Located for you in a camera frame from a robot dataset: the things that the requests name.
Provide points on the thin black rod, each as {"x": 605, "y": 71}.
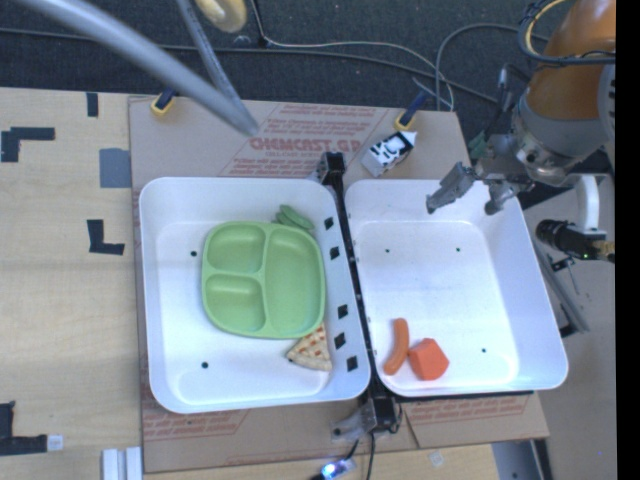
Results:
{"x": 352, "y": 248}

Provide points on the orange block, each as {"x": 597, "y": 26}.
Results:
{"x": 428, "y": 360}

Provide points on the orange sausage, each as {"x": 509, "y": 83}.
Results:
{"x": 399, "y": 345}

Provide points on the pizza slice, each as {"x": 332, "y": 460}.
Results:
{"x": 314, "y": 353}

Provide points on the green divided plate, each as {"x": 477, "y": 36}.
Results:
{"x": 290, "y": 278}

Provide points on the brown cardboard board red print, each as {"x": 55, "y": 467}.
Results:
{"x": 190, "y": 143}

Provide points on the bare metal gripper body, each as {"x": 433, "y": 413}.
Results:
{"x": 505, "y": 160}

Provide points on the black and white carton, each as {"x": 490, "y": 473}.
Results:
{"x": 387, "y": 153}

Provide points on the black cylinder on white bracket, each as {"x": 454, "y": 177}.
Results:
{"x": 570, "y": 238}

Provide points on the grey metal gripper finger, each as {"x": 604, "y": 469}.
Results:
{"x": 500, "y": 195}
{"x": 452, "y": 185}

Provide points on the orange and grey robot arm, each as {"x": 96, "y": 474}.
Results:
{"x": 575, "y": 68}

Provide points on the white plastic tray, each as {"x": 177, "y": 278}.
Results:
{"x": 440, "y": 288}
{"x": 240, "y": 373}

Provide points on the green pea pod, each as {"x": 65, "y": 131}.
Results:
{"x": 295, "y": 216}

